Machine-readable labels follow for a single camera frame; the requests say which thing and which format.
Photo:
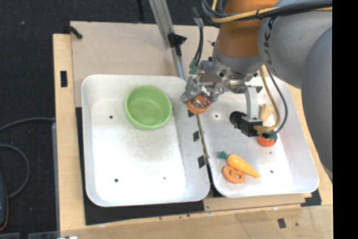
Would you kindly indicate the red toy tomato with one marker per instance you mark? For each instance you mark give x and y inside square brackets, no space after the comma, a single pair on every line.
[267,142]

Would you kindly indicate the brown glazed toy doughnut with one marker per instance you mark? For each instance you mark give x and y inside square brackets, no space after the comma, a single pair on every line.
[198,107]

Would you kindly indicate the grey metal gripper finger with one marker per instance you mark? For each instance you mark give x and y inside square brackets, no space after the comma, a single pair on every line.
[189,91]
[216,93]

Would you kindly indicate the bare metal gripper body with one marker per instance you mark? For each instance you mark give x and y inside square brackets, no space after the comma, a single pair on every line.
[216,75]

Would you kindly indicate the orange toy slice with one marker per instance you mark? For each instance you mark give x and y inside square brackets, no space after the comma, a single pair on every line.
[227,173]

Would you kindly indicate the white plastic tray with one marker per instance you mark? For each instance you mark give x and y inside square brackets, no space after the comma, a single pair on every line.
[140,162]
[251,184]

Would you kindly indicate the brown cardboard board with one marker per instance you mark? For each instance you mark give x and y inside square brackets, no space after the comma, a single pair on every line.
[117,47]

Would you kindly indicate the green bowl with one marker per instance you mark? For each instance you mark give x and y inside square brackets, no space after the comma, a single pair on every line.
[148,109]

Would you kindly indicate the black cylinder on white bracket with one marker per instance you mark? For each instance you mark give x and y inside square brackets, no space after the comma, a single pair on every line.
[246,123]

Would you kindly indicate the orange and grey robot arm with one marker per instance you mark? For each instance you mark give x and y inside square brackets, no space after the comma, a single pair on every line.
[293,44]

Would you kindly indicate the orange toy carrot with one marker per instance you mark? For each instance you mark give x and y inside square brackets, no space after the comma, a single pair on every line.
[242,165]

